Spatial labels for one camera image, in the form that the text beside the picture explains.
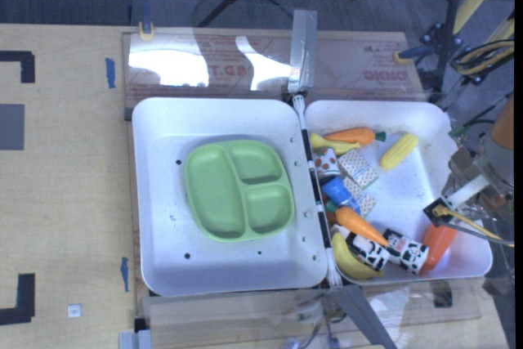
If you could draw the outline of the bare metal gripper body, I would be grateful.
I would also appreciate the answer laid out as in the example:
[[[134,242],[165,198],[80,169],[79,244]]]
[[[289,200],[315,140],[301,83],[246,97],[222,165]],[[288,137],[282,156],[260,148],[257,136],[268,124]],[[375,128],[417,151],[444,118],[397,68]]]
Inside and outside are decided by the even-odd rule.
[[[483,155],[466,147],[460,147],[449,160],[450,171],[458,181],[472,181],[484,175]]]

